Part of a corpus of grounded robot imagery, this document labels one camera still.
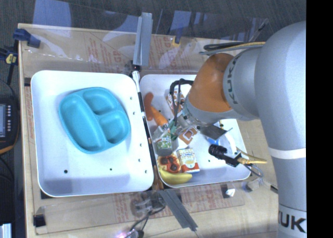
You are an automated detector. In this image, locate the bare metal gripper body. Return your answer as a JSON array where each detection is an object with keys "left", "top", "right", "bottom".
[{"left": 166, "top": 113, "right": 201, "bottom": 133}]

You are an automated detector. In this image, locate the green and white can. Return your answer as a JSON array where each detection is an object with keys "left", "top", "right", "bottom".
[{"left": 155, "top": 134, "right": 174, "bottom": 157}]

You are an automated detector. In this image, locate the orange and white biscuit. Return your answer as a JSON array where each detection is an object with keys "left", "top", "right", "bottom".
[{"left": 178, "top": 127, "right": 199, "bottom": 145}]

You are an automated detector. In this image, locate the orange carrot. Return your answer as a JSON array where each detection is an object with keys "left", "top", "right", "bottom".
[{"left": 150, "top": 106, "right": 170, "bottom": 128}]

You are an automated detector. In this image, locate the red and white carton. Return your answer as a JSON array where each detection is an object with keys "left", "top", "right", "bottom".
[{"left": 176, "top": 148, "right": 201, "bottom": 174}]

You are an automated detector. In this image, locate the orange and white packet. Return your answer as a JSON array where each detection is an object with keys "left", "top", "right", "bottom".
[{"left": 165, "top": 90, "right": 188, "bottom": 116}]

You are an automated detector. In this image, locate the thin black and white rod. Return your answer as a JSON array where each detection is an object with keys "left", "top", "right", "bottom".
[{"left": 132, "top": 71, "right": 164, "bottom": 190}]

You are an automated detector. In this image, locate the red sausage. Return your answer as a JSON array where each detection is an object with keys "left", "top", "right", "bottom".
[{"left": 144, "top": 92, "right": 155, "bottom": 121}]

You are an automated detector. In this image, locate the yellow banana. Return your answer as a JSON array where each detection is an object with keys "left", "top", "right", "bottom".
[{"left": 158, "top": 169, "right": 194, "bottom": 185}]

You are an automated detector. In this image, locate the white plastic tray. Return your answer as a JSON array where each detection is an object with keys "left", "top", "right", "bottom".
[
  {"left": 30, "top": 69, "right": 155, "bottom": 197},
  {"left": 139, "top": 74, "right": 252, "bottom": 189}
]

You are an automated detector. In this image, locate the blue divided plate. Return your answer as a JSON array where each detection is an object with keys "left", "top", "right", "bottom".
[{"left": 58, "top": 86, "right": 132, "bottom": 154}]

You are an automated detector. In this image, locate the brown cardboard board red print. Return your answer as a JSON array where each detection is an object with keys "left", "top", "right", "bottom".
[{"left": 20, "top": 27, "right": 278, "bottom": 232}]

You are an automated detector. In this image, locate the black cylinder on white bracket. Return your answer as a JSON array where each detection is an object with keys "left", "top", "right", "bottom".
[{"left": 200, "top": 124, "right": 244, "bottom": 168}]

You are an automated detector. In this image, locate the black block with thin wires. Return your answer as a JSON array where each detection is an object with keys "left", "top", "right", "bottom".
[{"left": 129, "top": 61, "right": 143, "bottom": 74}]

